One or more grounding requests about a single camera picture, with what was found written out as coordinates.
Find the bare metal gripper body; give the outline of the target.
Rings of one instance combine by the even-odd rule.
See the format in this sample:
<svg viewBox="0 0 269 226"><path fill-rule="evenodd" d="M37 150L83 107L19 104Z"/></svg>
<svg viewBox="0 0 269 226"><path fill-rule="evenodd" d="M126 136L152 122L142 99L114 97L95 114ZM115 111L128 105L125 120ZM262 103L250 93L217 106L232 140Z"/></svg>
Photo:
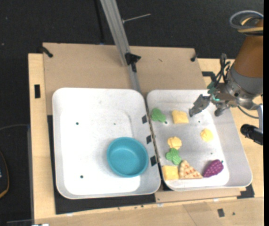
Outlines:
<svg viewBox="0 0 269 226"><path fill-rule="evenodd" d="M248 93L236 83L218 83L209 89L209 94L211 101L219 109L239 106L247 110L256 110L262 105L253 101L258 95Z"/></svg>

